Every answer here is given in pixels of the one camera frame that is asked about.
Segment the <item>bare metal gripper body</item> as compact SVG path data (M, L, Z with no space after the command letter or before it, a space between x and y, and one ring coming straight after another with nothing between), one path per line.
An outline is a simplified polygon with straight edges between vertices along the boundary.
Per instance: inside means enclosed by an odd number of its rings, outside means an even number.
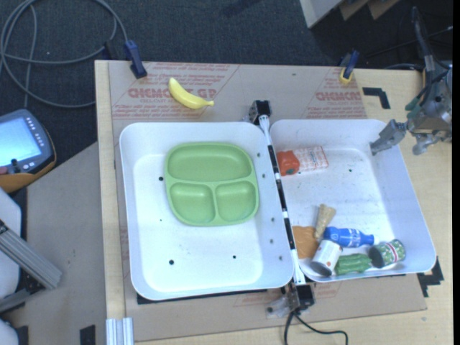
M419 139L450 142L452 139L452 95L449 91L431 94L422 103L408 104L408 131Z

